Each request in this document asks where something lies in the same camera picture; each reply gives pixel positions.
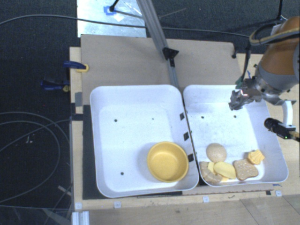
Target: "dark floor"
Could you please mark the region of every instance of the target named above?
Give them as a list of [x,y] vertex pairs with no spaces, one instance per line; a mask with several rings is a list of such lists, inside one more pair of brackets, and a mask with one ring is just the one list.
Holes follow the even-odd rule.
[[[162,26],[229,31],[249,35],[259,25],[277,17],[279,0],[153,0],[157,13],[179,12],[161,19]],[[300,0],[285,0],[283,15],[299,15]],[[0,0],[0,22],[29,14],[57,14],[76,16],[76,0]],[[233,42],[243,52],[247,39],[229,35],[165,31],[167,38],[214,40]],[[69,93],[61,90],[44,91],[43,78],[66,80],[62,67],[68,60],[70,46],[79,46],[76,22],[57,18],[25,18],[0,26],[0,113],[30,112],[53,121],[70,116]],[[263,53],[256,48],[254,53]],[[0,126],[0,150],[7,144],[40,125],[50,122],[26,114],[0,115],[0,124],[8,121],[29,121]],[[68,135],[68,122],[60,123]],[[69,144],[63,133],[49,127],[59,141],[60,160],[53,176],[43,181],[54,170],[59,158],[58,145],[49,130],[25,136],[7,149],[0,151],[0,205],[68,208],[70,197],[58,186],[70,186]],[[26,192],[35,186],[37,189]]]

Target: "wooden table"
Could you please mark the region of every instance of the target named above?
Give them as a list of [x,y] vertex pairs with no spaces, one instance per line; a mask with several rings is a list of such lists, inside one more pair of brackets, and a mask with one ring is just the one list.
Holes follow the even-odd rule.
[[[97,42],[105,40],[107,45],[117,45],[120,41],[125,44],[130,43],[139,44],[138,49],[143,50],[141,46],[147,44],[152,47],[153,44],[148,38],[113,38],[97,36],[89,37],[86,42],[91,46],[98,45]],[[239,74],[244,64],[244,54],[237,54],[237,59],[231,59],[230,54],[233,52],[233,45],[229,43],[218,42],[199,42],[187,40],[168,40],[171,48],[176,49],[176,46],[181,48],[181,57],[175,59],[176,69],[180,80],[180,90],[186,85],[184,75],[188,71],[183,67],[183,63],[187,60],[192,60],[192,63],[197,63],[200,69],[207,70],[207,67],[215,68],[219,66],[221,71],[225,73],[224,84],[232,84],[232,81],[227,81],[226,78],[231,75],[236,80],[237,69]],[[82,62],[82,49],[86,46],[82,42],[82,48],[70,48],[70,60]],[[192,54],[187,56],[190,51],[199,51],[200,54]],[[112,52],[114,55],[106,57],[105,62],[117,56],[117,52]],[[261,55],[253,54],[249,62],[249,71],[254,74],[253,65],[258,63]],[[82,114],[83,104],[88,103],[89,92],[92,89],[90,84],[84,85],[83,80],[85,74],[76,72],[74,69],[70,71],[71,79],[71,102],[75,103],[76,114]],[[157,84],[164,83],[166,78],[162,81],[157,81]],[[78,101],[76,97],[80,94],[82,100]],[[296,99],[299,101],[299,85],[292,88],[290,93],[282,96],[282,99]],[[282,120],[282,108],[268,104],[271,117]],[[293,124],[296,125],[299,131],[299,103],[293,106]],[[280,184],[254,184],[246,186],[233,187],[209,187],[198,186],[190,191],[186,191],[179,196],[147,196],[147,197],[126,197],[116,199],[83,199],[83,122],[81,120],[74,120],[71,122],[72,131],[72,176],[74,179],[73,198],[74,210],[77,212],[89,211],[90,224],[259,224],[259,225],[273,225],[273,224],[298,224],[300,221],[300,166],[299,166],[299,144],[293,140],[283,140],[279,138],[283,155],[285,157],[289,176],[288,179]],[[115,202],[121,204],[121,208],[115,208]]]

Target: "white plastic tray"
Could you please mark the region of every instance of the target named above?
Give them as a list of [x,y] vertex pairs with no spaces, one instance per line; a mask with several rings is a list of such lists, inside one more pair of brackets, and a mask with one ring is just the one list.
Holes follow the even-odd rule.
[[229,180],[213,187],[275,183],[286,180],[288,169],[277,136],[264,127],[270,117],[265,101],[250,103],[242,109],[231,111],[228,102],[235,86],[190,85],[183,97],[198,162],[209,161],[206,148],[210,143],[220,143],[227,150],[225,162],[244,159],[248,152],[260,149],[265,159],[256,165],[259,175],[245,181]]
[[122,197],[182,191],[199,181],[196,161],[185,178],[165,183],[147,167],[149,149],[170,141],[193,154],[182,97],[171,85],[103,86],[90,95],[99,191]]

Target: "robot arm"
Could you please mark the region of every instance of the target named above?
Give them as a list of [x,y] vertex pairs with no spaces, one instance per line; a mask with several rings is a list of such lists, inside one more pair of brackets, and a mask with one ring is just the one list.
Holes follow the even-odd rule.
[[299,26],[300,17],[292,17],[285,23],[277,26],[276,32],[262,39],[256,39],[258,29],[249,38],[251,45],[269,45],[264,56],[255,70],[255,76],[244,79],[250,56],[246,54],[244,74],[239,80],[236,89],[232,91],[229,107],[238,110],[245,104],[262,99],[273,104],[281,105],[284,110],[284,121],[267,119],[265,126],[284,139],[299,141],[299,133],[295,133],[292,126],[293,109],[296,102],[280,99],[280,95],[289,91],[299,83]]

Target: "black tape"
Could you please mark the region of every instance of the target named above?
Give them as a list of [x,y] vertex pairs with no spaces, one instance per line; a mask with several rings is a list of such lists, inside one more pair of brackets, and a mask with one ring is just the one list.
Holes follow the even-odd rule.
[[190,162],[193,162],[194,161],[194,155],[193,155],[193,153],[191,153],[190,155],[188,155],[188,162],[190,163]]
[[103,199],[97,188],[90,106],[83,106],[82,199]]
[[138,195],[137,198],[142,197],[163,197],[163,196],[179,196],[182,195],[182,192],[166,192],[166,193],[152,193],[152,194],[144,194],[144,195]]
[[83,121],[83,114],[72,114],[72,121]]
[[184,119],[184,113],[181,113],[180,114],[180,120],[183,120]]
[[71,119],[72,121],[83,121],[83,114],[76,113],[75,103],[71,103]]
[[184,138],[185,141],[186,141],[187,139],[189,139],[188,132],[186,132],[186,133],[183,135],[183,138]]

